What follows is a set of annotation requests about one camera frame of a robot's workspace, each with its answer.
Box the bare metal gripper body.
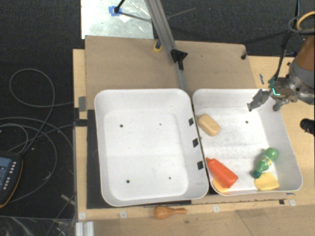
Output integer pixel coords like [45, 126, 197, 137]
[269, 75, 315, 105]

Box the white plastic tray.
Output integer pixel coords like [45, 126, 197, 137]
[191, 88, 304, 197]
[94, 88, 210, 207]

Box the tan toy bread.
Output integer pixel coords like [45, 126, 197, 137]
[197, 113, 221, 137]

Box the green bottle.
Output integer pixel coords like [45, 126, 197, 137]
[252, 147, 279, 179]

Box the yellow toy chip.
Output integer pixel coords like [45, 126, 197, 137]
[253, 172, 281, 191]

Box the orange bottle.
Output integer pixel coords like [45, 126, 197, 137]
[205, 157, 239, 189]

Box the yellow flat slice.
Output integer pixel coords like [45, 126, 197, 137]
[212, 177, 231, 194]

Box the brown cardboard board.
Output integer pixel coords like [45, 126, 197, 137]
[84, 35, 288, 206]

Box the brown toy drumstick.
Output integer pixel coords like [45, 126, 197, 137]
[154, 206, 188, 220]

